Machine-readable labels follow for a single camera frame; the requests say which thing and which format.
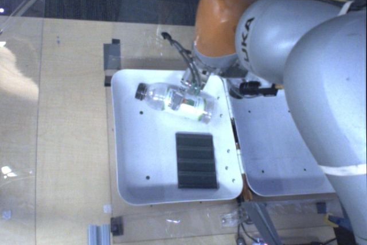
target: clear water bottle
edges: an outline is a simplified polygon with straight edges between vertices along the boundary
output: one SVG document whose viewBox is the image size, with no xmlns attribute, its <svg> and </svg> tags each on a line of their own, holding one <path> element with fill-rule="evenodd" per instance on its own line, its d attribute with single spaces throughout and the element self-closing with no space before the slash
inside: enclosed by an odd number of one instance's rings
<svg viewBox="0 0 367 245">
<path fill-rule="evenodd" d="M 135 98 L 144 100 L 151 108 L 209 123 L 214 99 L 209 95 L 190 95 L 185 89 L 166 83 L 140 83 Z"/>
</svg>

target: wooden surface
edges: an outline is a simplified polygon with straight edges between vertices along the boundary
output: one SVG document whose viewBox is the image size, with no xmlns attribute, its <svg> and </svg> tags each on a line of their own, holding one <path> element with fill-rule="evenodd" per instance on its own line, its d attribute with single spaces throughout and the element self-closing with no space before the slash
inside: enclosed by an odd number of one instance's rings
<svg viewBox="0 0 367 245">
<path fill-rule="evenodd" d="M 131 61 L 141 66 L 149 61 L 147 67 L 150 68 L 154 67 L 152 63 L 158 67 L 179 64 L 178 53 L 159 36 L 163 30 L 190 48 L 193 27 L 44 20 L 36 190 L 33 191 L 36 215 L 30 217 L 31 221 L 36 218 L 33 227 L 36 235 L 27 242 L 19 237 L 17 242 L 11 240 L 4 244 L 87 244 L 90 224 L 110 222 L 113 211 L 109 212 L 109 205 L 114 203 L 112 207 L 119 208 L 115 213 L 144 213 L 151 209 L 126 204 L 119 207 L 122 200 L 116 194 L 114 183 L 115 161 L 110 158 L 113 157 L 110 155 L 113 136 L 108 129 L 111 102 L 104 87 L 103 44 L 111 43 L 112 38 L 120 39 L 125 64 Z M 26 120 L 20 122 L 21 125 L 28 123 Z M 304 226 L 301 218 L 296 228 L 286 230 L 286 225 L 282 227 L 280 235 L 285 237 L 287 244 L 333 237 L 333 230 L 323 226 L 321 219 L 319 223 L 309 223 L 310 228 L 301 228 Z M 306 220 L 312 221 L 312 218 L 308 216 Z M 226 234 L 130 244 L 232 245 L 235 239 L 236 234 Z"/>
</svg>

